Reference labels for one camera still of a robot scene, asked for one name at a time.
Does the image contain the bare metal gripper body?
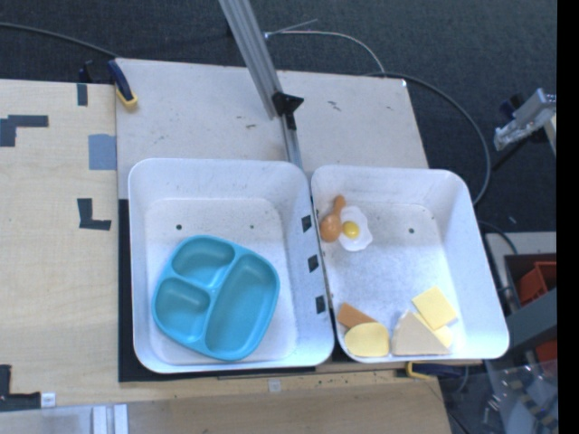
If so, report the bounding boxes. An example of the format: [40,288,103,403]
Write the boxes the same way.
[493,88,557,152]

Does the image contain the white plastic tray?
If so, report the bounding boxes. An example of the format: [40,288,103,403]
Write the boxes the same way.
[128,157,336,374]
[309,164,511,364]

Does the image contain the white toy fried egg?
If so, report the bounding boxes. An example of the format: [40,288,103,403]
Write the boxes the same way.
[337,205,375,253]

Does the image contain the yellow square toy cheese slice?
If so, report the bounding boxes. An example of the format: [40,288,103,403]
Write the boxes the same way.
[411,286,459,332]

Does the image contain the brown toy chicken drumstick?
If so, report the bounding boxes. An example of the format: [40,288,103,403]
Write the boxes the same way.
[318,194,347,244]

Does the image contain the black block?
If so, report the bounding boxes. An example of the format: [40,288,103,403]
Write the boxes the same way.
[271,91,305,131]

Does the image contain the beige toy triangle wedge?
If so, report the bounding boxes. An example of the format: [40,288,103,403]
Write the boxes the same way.
[390,310,452,357]

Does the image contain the brown toy bread slice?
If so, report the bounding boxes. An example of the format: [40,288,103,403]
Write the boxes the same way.
[336,302,378,331]

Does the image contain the yellow oval toy slice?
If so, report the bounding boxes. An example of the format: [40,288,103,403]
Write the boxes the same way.
[344,321,391,359]

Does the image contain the pale flat board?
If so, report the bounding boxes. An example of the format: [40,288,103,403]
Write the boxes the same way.
[115,57,483,382]

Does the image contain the blue divided plate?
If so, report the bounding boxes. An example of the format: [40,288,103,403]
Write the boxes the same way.
[150,234,281,363]

